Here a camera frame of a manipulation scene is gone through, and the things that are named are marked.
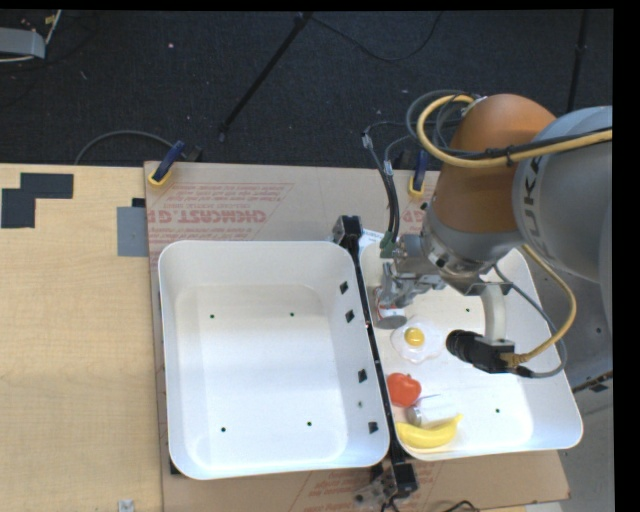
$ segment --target yellow cable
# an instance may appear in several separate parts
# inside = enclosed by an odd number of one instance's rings
[[[553,278],[553,280],[560,285],[560,288],[562,288],[567,294],[567,297],[569,298],[569,315],[567,316],[567,319],[565,320],[562,327],[560,327],[560,329],[558,329],[558,331],[553,336],[533,349],[531,352],[527,352],[526,354],[503,354],[501,357],[507,362],[507,366],[509,366],[510,368],[515,368],[522,363],[526,363],[530,359],[547,350],[551,345],[555,344],[560,338],[562,338],[562,336],[564,336],[564,334],[573,324],[573,321],[576,318],[577,310],[576,298],[567,283],[565,283],[562,278],[558,274],[556,274],[553,269],[533,251],[533,249],[531,249],[531,247],[525,244],[522,246],[522,249],[531,257],[531,259],[533,259],[533,261],[535,261],[545,272],[547,272]]]
[[[606,142],[606,141],[612,140],[613,138],[613,130],[609,129],[609,130],[604,130],[598,133],[584,135],[582,137],[578,137],[570,141],[557,142],[555,144],[550,144],[548,146],[537,148],[537,149],[530,149],[527,151],[511,153],[509,157],[499,156],[495,158],[483,158],[478,160],[458,158],[458,157],[449,155],[448,153],[445,153],[444,151],[441,151],[440,149],[438,149],[429,140],[429,138],[426,136],[424,132],[424,124],[427,118],[429,117],[429,115],[431,115],[431,113],[434,110],[441,107],[442,105],[444,105],[450,100],[462,101],[465,103],[473,103],[475,101],[474,98],[466,95],[443,96],[442,98],[433,101],[420,114],[420,117],[418,118],[418,125],[416,126],[416,134],[418,135],[418,139],[420,140],[422,145],[425,147],[427,151],[429,151],[429,153],[431,153],[436,158],[442,160],[443,162],[454,165],[456,167],[471,167],[475,169],[487,168],[487,167],[503,167],[505,165],[508,165],[509,162],[519,162],[520,160],[526,160],[527,158],[534,158],[536,156],[548,155],[550,153],[557,153],[559,151],[567,151],[570,149],[589,146],[591,144],[596,144],[598,142]]]

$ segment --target blue clamp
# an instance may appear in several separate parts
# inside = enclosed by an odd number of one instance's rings
[[[418,153],[418,161],[416,162],[416,170],[413,176],[409,178],[409,195],[413,198],[420,199],[424,195],[426,186],[425,175],[427,172],[427,163],[429,161],[429,153],[421,149]]]
[[[155,170],[155,172],[149,174],[147,180],[151,185],[155,187],[159,187],[164,185],[164,183],[169,179],[171,175],[171,166],[175,163],[175,161],[180,157],[182,151],[184,150],[185,143],[179,140],[176,142],[173,147],[167,152],[160,165]]]

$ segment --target red tomato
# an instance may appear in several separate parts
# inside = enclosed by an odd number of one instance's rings
[[[409,407],[420,397],[422,386],[409,374],[392,373],[387,377],[389,399],[393,405]]]

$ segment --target tripod leg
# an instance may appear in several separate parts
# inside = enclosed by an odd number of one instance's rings
[[[287,50],[287,48],[291,45],[291,43],[296,38],[296,36],[302,31],[302,29],[305,27],[305,25],[307,24],[309,19],[311,19],[311,15],[312,14],[313,14],[312,11],[299,12],[299,13],[296,14],[296,17],[294,19],[293,29],[291,30],[291,32],[289,33],[287,38],[280,45],[280,48],[278,48],[278,50],[273,55],[273,57],[271,57],[271,60],[269,61],[269,63],[262,70],[260,75],[258,75],[258,78],[256,78],[255,82],[253,82],[251,87],[249,87],[249,90],[245,93],[245,95],[242,97],[242,99],[238,102],[238,104],[235,106],[235,108],[233,109],[231,114],[229,114],[229,117],[227,117],[222,123],[220,123],[220,126],[219,126],[220,132],[218,134],[218,140],[220,142],[224,142],[225,141],[227,131],[229,130],[229,127],[231,126],[231,123],[233,123],[233,120],[240,113],[240,111],[244,108],[244,106],[247,104],[247,102],[251,99],[253,94],[258,90],[258,88],[260,87],[262,82],[264,82],[264,80],[267,78],[267,76],[269,75],[269,73],[271,72],[273,67],[276,65],[278,60],[280,60],[280,57],[282,57],[282,55]]]
[[[578,35],[578,42],[576,43],[576,57],[573,63],[573,75],[571,77],[571,89],[569,91],[569,102],[567,105],[567,112],[573,111],[573,105],[576,98],[576,91],[578,89],[578,77],[580,76],[580,65],[582,64],[582,57],[587,49],[587,24],[589,22],[589,9],[582,10],[582,17],[580,18],[580,33]]]

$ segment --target cable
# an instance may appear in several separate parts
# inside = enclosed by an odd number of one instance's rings
[[[381,243],[381,246],[386,246],[388,242],[392,244],[395,243],[396,238],[398,236],[398,232],[400,230],[400,206],[398,204],[398,194],[396,192],[395,183],[393,181],[393,168],[389,165],[383,165],[378,158],[374,148],[373,148],[373,140],[369,135],[369,132],[372,128],[381,125],[399,125],[402,126],[401,123],[394,123],[392,121],[379,121],[374,123],[362,132],[362,143],[364,147],[369,151],[369,154],[373,158],[376,168],[380,173],[380,177],[382,178],[382,182],[385,187],[385,191],[387,193],[387,200],[389,202],[389,224],[387,227],[387,234]]]
[[[560,329],[558,329],[558,331],[554,333],[549,339],[547,339],[545,342],[543,342],[542,344],[534,348],[532,351],[527,352],[526,354],[514,354],[514,353],[502,354],[500,357],[504,361],[506,361],[507,366],[510,368],[515,368],[516,366],[519,366],[522,363],[526,363],[530,359],[536,357],[537,355],[547,350],[551,345],[553,345],[560,338],[562,338],[565,335],[565,333],[569,330],[571,325],[573,324],[573,321],[576,318],[576,310],[577,310],[576,298],[573,295],[571,288],[569,288],[569,286],[562,280],[562,278],[558,274],[556,274],[553,271],[553,269],[549,265],[547,265],[542,260],[542,258],[540,258],[533,251],[533,249],[531,249],[531,247],[529,247],[527,244],[524,244],[522,246],[522,249],[524,250],[524,252],[526,252],[529,255],[531,259],[533,259],[533,261],[535,261],[545,272],[547,272],[547,274],[549,274],[549,276],[551,276],[551,278],[556,283],[558,283],[560,288],[562,288],[562,290],[566,293],[567,298],[569,299],[569,314],[567,315],[567,319],[565,320],[564,324],[562,324]]]
[[[407,127],[407,131],[416,139],[418,140],[418,134],[416,133],[416,131],[414,130],[414,126],[417,124],[416,121],[413,120],[413,114],[416,111],[416,109],[418,108],[419,105],[421,105],[422,103],[425,103],[427,100],[431,100],[432,98],[437,98],[440,96],[444,96],[444,95],[457,95],[457,94],[465,94],[464,91],[459,91],[457,89],[440,89],[437,91],[432,91],[429,92],[427,94],[423,94],[422,96],[420,96],[419,98],[415,99],[411,105],[409,105],[409,108],[407,109],[407,113],[405,115],[405,126]]]
[[[458,510],[460,507],[471,507],[471,512],[480,512],[479,508],[476,508],[473,503],[468,500],[462,500],[456,503],[453,507],[448,508],[447,510],[443,510],[442,512],[453,512],[454,510]]]
[[[380,512],[384,512],[388,508],[392,509],[394,512],[400,512],[400,510],[398,510],[398,506],[395,504],[395,497],[392,496],[389,501],[383,503],[382,507],[380,507]]]
[[[60,20],[60,15],[62,14],[62,9],[58,9],[58,12],[56,12],[53,21],[51,22],[51,28],[49,29],[49,32],[47,34],[47,36],[44,39],[44,45],[49,46],[49,42],[51,41],[51,36],[53,36],[53,31],[56,29],[56,27],[58,26],[58,21]],[[0,64],[5,64],[5,63],[9,63],[9,62],[24,62],[27,60],[32,60],[35,57],[33,55],[24,55],[22,57],[8,57],[6,59],[0,59]]]
[[[24,98],[27,94],[29,94],[38,83],[39,83],[38,80],[33,80],[27,86],[27,88],[24,91],[22,91],[18,96],[16,96],[15,98],[9,100],[6,103],[0,104],[0,109],[7,108],[7,107],[10,107],[10,106],[15,105],[16,103],[18,103],[22,98]]]
[[[549,315],[547,315],[547,313],[544,311],[544,309],[542,309],[542,307],[536,302],[534,301],[522,288],[520,288],[517,284],[511,282],[498,268],[498,264],[495,263],[493,265],[493,269],[496,271],[496,274],[498,275],[498,277],[500,279],[502,279],[505,283],[511,283],[511,287],[522,296],[522,298],[524,298],[529,304],[531,304],[535,310],[540,313],[540,315],[542,316],[542,318],[545,319],[545,321],[547,322],[547,324],[549,325],[549,327],[551,328],[552,332],[557,332],[558,329],[557,327],[554,325],[553,321],[551,320],[551,318],[549,317]],[[566,345],[564,343],[564,338],[560,338],[558,340],[558,355],[560,356],[560,364],[554,369],[554,370],[550,370],[548,372],[533,372],[533,371],[528,371],[527,372],[527,376],[533,379],[543,379],[543,378],[547,378],[547,377],[553,377],[555,375],[557,375],[558,373],[560,373],[562,370],[565,369],[566,364],[567,364],[567,348]]]
[[[393,146],[395,146],[396,144],[400,144],[401,142],[404,142],[405,140],[413,140],[411,135],[405,135],[404,137],[400,137],[399,139],[394,140],[392,143],[390,143],[385,149],[384,149],[384,159],[385,160],[390,160],[390,156],[389,153],[391,152],[391,148]]]
[[[514,162],[519,162],[521,160],[525,160],[527,158],[533,158],[536,156],[548,155],[551,153],[557,153],[560,151],[568,151],[570,149],[576,149],[584,146],[589,146],[591,144],[597,144],[599,142],[607,142],[612,140],[613,130],[607,129],[597,132],[592,132],[584,135],[577,135],[575,137],[562,138],[561,142],[554,141],[541,141],[536,144],[534,149],[525,149],[518,150],[515,148],[504,148],[502,150],[505,153],[504,156],[491,157],[492,153],[485,151],[484,153],[471,153],[472,158],[460,158],[453,156],[449,153],[446,153],[436,147],[431,140],[426,136],[424,132],[425,121],[431,115],[431,113],[436,110],[438,107],[450,102],[455,98],[455,101],[462,101],[465,103],[474,103],[476,101],[475,98],[466,95],[449,95],[444,96],[438,100],[433,101],[427,108],[425,108],[420,117],[418,118],[418,123],[416,125],[416,132],[418,135],[418,139],[422,143],[429,153],[431,153],[436,158],[439,158],[443,162],[454,165],[456,167],[466,167],[466,168],[488,168],[488,167],[502,167],[506,165],[510,165]]]
[[[107,139],[109,137],[115,137],[115,136],[118,136],[118,135],[136,135],[136,136],[140,136],[140,137],[148,137],[150,139],[156,140],[156,141],[164,144],[165,146],[168,146],[170,148],[173,147],[173,144],[171,142],[169,142],[168,140],[163,139],[162,137],[158,137],[157,135],[154,135],[152,133],[138,131],[138,130],[116,130],[116,131],[113,131],[113,132],[105,133],[104,135],[100,135],[99,137],[96,137],[91,142],[89,142],[84,148],[82,148],[80,153],[78,153],[78,156],[76,157],[75,161],[73,162],[73,165],[78,165],[78,162],[80,162],[80,160],[82,159],[84,154],[90,148],[92,148],[95,144],[97,144],[98,142],[100,142],[100,141],[102,141],[104,139]],[[180,155],[182,156],[182,158],[184,158],[186,160],[187,156],[184,153],[180,153]]]
[[[72,55],[74,55],[76,52],[78,52],[79,50],[81,50],[82,48],[86,47],[87,44],[89,44],[89,42],[91,42],[91,40],[96,37],[98,35],[98,33],[101,30],[100,24],[98,21],[96,21],[93,25],[93,27],[88,27],[86,25],[84,25],[83,23],[78,22],[77,20],[80,18],[91,18],[93,20],[99,20],[99,17],[101,16],[101,13],[93,12],[92,14],[89,16],[84,16],[84,17],[78,17],[78,16],[70,16],[69,14],[67,14],[65,16],[65,19],[74,19],[74,23],[73,25],[70,26],[70,28],[74,28],[76,26],[79,26],[80,28],[84,29],[86,32],[88,32],[88,35],[86,37],[84,37],[78,44],[76,44],[73,48],[71,48],[71,50],[69,50],[67,53],[65,53],[64,55],[57,57],[55,59],[49,59],[47,58],[44,61],[40,61],[38,60],[37,63],[34,63],[34,65],[32,66],[24,66],[24,67],[14,67],[11,66],[9,69],[6,70],[0,70],[0,73],[3,74],[16,74],[16,73],[25,73],[25,72],[32,72],[32,71],[40,71],[44,68],[48,68],[53,66],[54,64],[57,64],[59,62],[64,61],[65,59],[71,57]],[[57,30],[58,33],[60,33],[63,30],[63,28],[59,28]]]
[[[460,114],[461,110],[460,107],[458,106],[458,101],[456,100],[457,95],[453,96],[453,98],[451,99],[451,101],[447,102],[442,108],[440,108],[438,110],[438,115],[436,116],[436,121],[435,121],[435,126],[434,126],[434,133],[437,135],[439,141],[440,141],[440,145],[437,146],[439,149],[446,149],[447,152],[449,154],[458,154],[458,152],[460,153],[468,153],[468,152],[464,152],[464,151],[459,151],[459,150],[455,150],[455,149],[451,149],[449,147],[449,144],[447,143],[447,141],[445,140],[443,134],[442,134],[442,129],[445,126],[458,126],[460,124],[460,121],[462,121],[462,116],[460,115],[457,119],[454,120],[449,120],[449,118],[451,116],[453,116],[454,114]]]
[[[408,59],[410,57],[413,57],[415,54],[417,54],[418,52],[420,52],[422,49],[424,49],[425,46],[427,46],[427,43],[429,43],[429,41],[431,40],[431,37],[433,36],[433,32],[436,28],[436,25],[438,24],[438,22],[440,21],[440,17],[442,16],[442,14],[444,13],[444,11],[440,11],[437,16],[435,21],[433,22],[433,24],[431,25],[431,30],[429,31],[429,34],[427,35],[427,38],[422,42],[422,44],[416,48],[414,51],[412,51],[411,53],[409,53],[408,55],[405,55],[403,57],[381,57],[379,55],[376,55],[375,53],[373,53],[371,50],[369,50],[368,48],[366,48],[365,46],[363,46],[360,42],[358,42],[357,40],[355,40],[353,37],[345,34],[344,32],[338,30],[335,27],[332,27],[331,25],[329,25],[327,22],[319,20],[318,18],[316,18],[315,16],[312,16],[311,19],[313,21],[315,21],[316,23],[322,25],[325,28],[328,28],[329,30],[335,32],[336,34],[338,34],[339,36],[344,37],[345,39],[347,39],[348,41],[352,42],[353,44],[355,44],[358,48],[360,48],[364,53],[366,53],[367,55],[369,55],[370,57],[373,57],[374,59],[378,59],[381,60],[383,62],[399,62],[401,60],[405,60]]]

